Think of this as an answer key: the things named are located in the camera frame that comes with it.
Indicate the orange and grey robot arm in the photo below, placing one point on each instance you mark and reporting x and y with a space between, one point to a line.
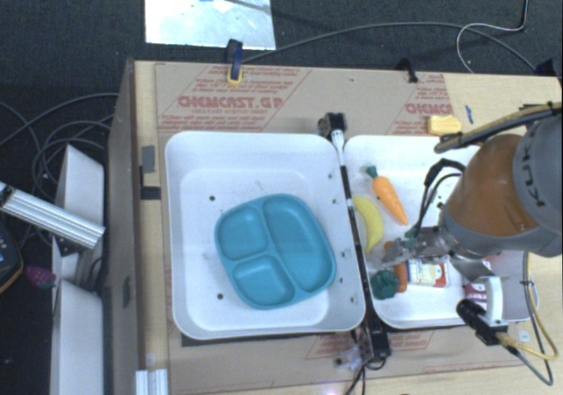
497 191

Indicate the black cylinder on white bracket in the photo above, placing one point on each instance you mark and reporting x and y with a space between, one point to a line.
492 296

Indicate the orange carrot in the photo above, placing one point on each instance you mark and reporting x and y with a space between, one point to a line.
389 197

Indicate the white plastic tray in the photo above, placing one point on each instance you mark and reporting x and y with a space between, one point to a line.
409 155
198 226

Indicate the white carton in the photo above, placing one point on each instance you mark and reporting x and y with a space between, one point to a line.
426 273

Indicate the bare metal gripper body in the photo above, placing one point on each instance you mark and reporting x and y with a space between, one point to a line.
433 243

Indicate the thin black and white rod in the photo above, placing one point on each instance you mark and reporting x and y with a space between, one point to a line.
352 208

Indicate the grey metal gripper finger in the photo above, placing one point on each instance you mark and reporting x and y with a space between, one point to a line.
402 243
393 256

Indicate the brown cardboard board red print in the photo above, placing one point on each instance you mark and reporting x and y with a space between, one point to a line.
272 98

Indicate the red and white packet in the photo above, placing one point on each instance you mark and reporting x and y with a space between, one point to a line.
473 290

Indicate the green broccoli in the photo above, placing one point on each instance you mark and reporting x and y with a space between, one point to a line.
385 285

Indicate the orange sausage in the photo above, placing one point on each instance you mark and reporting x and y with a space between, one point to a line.
401 276

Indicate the purple grapes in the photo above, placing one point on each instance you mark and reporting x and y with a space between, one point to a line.
39 276

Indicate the yellow bread slice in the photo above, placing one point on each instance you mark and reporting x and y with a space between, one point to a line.
444 125

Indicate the blue divided plate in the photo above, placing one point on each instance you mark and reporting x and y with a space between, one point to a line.
275 250

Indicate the yellow banana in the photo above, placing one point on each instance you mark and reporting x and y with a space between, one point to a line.
373 219

